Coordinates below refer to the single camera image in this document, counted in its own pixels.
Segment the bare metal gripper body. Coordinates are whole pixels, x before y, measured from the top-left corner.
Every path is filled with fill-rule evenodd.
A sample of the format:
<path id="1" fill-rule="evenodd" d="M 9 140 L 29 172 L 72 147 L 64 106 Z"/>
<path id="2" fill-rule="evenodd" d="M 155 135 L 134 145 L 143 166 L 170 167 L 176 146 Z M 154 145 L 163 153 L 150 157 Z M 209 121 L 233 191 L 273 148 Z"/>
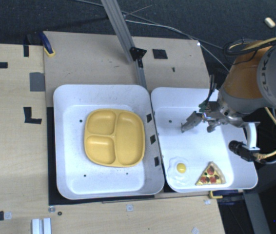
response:
<path id="1" fill-rule="evenodd" d="M 209 121 L 220 121 L 222 125 L 231 124 L 238 128 L 245 124 L 242 119 L 244 115 L 231 109 L 223 101 L 204 101 L 200 105 L 200 112 L 202 113 L 202 120 L 207 123 Z"/>

